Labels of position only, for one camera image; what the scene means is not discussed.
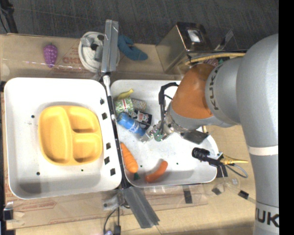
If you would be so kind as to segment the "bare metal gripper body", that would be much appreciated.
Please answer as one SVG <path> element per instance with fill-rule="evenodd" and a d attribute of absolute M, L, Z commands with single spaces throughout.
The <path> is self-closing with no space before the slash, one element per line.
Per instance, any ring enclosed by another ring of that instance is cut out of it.
<path fill-rule="evenodd" d="M 154 138 L 156 141 L 164 141 L 173 133 L 173 129 L 169 127 L 166 123 L 162 124 L 162 122 L 158 122 L 157 124 L 152 126 L 150 132 L 151 137 Z"/>

